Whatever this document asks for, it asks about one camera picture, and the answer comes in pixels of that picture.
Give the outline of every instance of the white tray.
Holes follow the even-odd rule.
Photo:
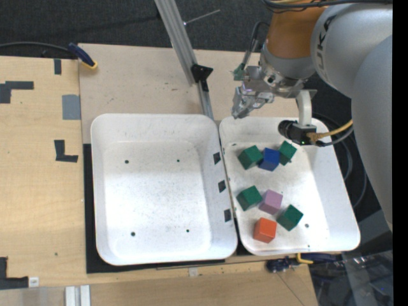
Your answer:
[[[212,120],[104,114],[92,123],[91,143],[96,247],[107,263],[201,261],[234,253],[237,232]]]
[[[247,147],[257,145],[261,151],[265,147],[279,149],[285,138],[277,128],[286,119],[246,117],[235,120],[228,117],[220,124],[226,171],[244,247],[258,256],[356,248],[360,242],[360,231],[333,146],[301,147],[293,144],[297,151],[291,162],[285,166],[278,165],[274,171],[257,166],[244,170],[240,164],[237,157]],[[322,122],[313,119],[312,123],[317,126],[318,132],[328,131]],[[253,239],[255,222],[260,217],[276,221],[280,213],[270,215],[258,207],[243,211],[236,199],[243,189],[252,185],[261,194],[267,189],[283,194],[281,210],[292,204],[303,213],[300,222],[291,231],[278,224],[276,237],[269,244]]]

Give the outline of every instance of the block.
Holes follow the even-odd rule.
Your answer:
[[[274,171],[280,163],[281,153],[278,150],[265,149],[262,152],[263,160],[259,163],[261,169]]]
[[[301,213],[293,205],[289,205],[287,209],[277,218],[277,222],[288,231],[291,231],[295,226],[298,225],[302,217],[303,213]]]
[[[246,211],[261,202],[262,195],[255,186],[250,186],[250,188],[244,189],[238,194],[237,200],[241,205],[242,210]]]
[[[281,208],[282,199],[283,195],[268,189],[262,195],[262,202],[259,204],[259,209],[266,213],[274,215]]]
[[[297,151],[296,147],[289,144],[287,141],[283,141],[282,145],[279,147],[280,152],[279,162],[282,165],[286,165],[286,163],[288,163],[291,160],[296,151]]]
[[[275,221],[262,217],[255,224],[253,238],[260,242],[270,243],[276,236],[276,227]]]
[[[262,161],[262,159],[263,155],[256,145],[243,150],[238,156],[238,160],[241,162],[245,170],[256,166]]]

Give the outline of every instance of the green cube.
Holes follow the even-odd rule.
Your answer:
[[[289,205],[287,209],[278,217],[277,222],[288,231],[291,231],[295,226],[298,225],[302,217],[303,213],[301,213],[293,205]]]
[[[257,146],[254,145],[243,150],[238,156],[238,160],[244,169],[247,170],[259,164],[263,160],[263,155]]]
[[[237,200],[242,207],[242,210],[246,211],[251,207],[254,207],[262,201],[262,195],[256,189],[255,186],[244,189],[238,194]]]
[[[280,157],[279,162],[282,165],[288,163],[295,152],[297,151],[296,147],[289,144],[287,141],[284,141],[282,145],[279,147]]]

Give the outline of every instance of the blue cube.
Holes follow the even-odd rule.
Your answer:
[[[263,160],[260,162],[259,167],[261,169],[274,171],[274,169],[276,169],[276,167],[279,165],[281,153],[278,150],[268,149],[265,147],[262,154]]]

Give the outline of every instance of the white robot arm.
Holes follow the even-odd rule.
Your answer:
[[[279,131],[300,145],[316,144],[314,92],[303,85],[317,72],[351,98],[361,160],[392,230],[392,0],[262,1],[275,13],[259,66],[246,66],[249,51],[234,71],[242,84],[232,116],[246,117],[275,97],[296,98],[299,121],[282,122]]]

